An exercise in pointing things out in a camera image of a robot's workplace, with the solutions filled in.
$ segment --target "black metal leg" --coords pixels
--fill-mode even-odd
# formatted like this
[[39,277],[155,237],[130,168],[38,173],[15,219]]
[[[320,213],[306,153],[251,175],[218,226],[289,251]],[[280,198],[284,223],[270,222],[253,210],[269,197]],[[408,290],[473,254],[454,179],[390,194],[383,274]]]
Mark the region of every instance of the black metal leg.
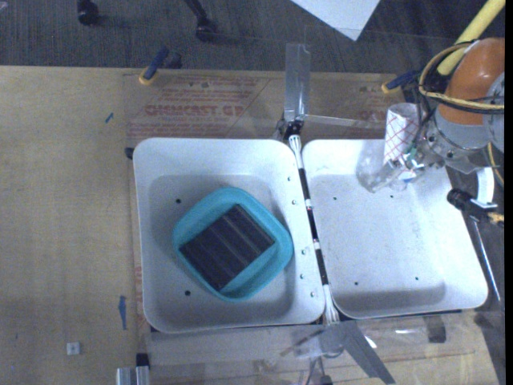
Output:
[[214,23],[208,19],[207,13],[202,7],[199,0],[184,0],[189,8],[192,10],[192,13],[197,18],[196,25],[196,37],[205,42],[209,42],[213,40],[214,33],[216,33],[216,27]]
[[77,11],[79,12],[79,21],[86,26],[98,22],[98,7],[91,0],[77,0]]

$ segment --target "gray carpet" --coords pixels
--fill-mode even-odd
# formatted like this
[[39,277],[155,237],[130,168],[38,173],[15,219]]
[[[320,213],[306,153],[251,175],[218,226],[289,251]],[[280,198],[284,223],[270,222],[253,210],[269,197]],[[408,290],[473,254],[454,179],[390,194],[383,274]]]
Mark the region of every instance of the gray carpet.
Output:
[[[305,42],[314,71],[401,73],[450,45],[486,0],[381,0],[357,42],[289,0],[200,0],[218,26],[215,44],[194,37],[181,0],[93,0],[96,26],[77,21],[76,0],[1,1],[1,64],[143,67],[165,44],[184,68],[283,70],[285,44]],[[504,21],[486,35],[504,36]]]

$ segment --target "blue mark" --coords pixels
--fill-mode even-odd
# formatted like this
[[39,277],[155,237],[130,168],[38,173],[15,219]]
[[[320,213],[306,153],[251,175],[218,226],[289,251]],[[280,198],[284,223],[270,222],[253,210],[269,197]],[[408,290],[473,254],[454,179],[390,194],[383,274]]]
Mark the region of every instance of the blue mark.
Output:
[[119,315],[121,315],[121,322],[123,323],[123,330],[127,330],[127,297],[121,295],[119,297],[118,310]]

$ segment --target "white tray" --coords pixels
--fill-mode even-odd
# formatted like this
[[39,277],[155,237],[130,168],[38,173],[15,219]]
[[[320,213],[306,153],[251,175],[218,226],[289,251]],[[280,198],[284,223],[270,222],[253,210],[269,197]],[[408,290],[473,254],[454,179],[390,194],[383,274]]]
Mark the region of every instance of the white tray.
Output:
[[[325,307],[301,183],[292,151],[274,140],[150,139],[134,151],[143,269],[143,309],[167,333],[305,324]],[[175,223],[223,186],[251,193],[290,231],[294,255],[248,301],[207,291],[172,253]]]
[[446,200],[446,170],[373,194],[356,168],[383,149],[382,140],[314,140],[302,153],[337,308],[377,318],[482,305],[487,283],[462,214]]

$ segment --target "yellow tube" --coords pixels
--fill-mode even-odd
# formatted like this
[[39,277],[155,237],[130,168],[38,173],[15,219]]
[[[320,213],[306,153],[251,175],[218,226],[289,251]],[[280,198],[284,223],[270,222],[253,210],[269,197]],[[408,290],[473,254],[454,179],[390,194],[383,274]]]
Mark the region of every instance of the yellow tube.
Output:
[[[477,39],[486,30],[486,28],[490,26],[490,23],[493,22],[494,18],[505,5],[506,0],[488,0],[474,17],[474,20],[471,21],[471,24],[467,26],[459,36],[458,40],[456,40],[456,43],[468,42]],[[438,73],[441,75],[449,75],[456,64],[458,64],[459,60],[463,57],[464,51],[465,49],[462,48],[443,60],[438,66]]]

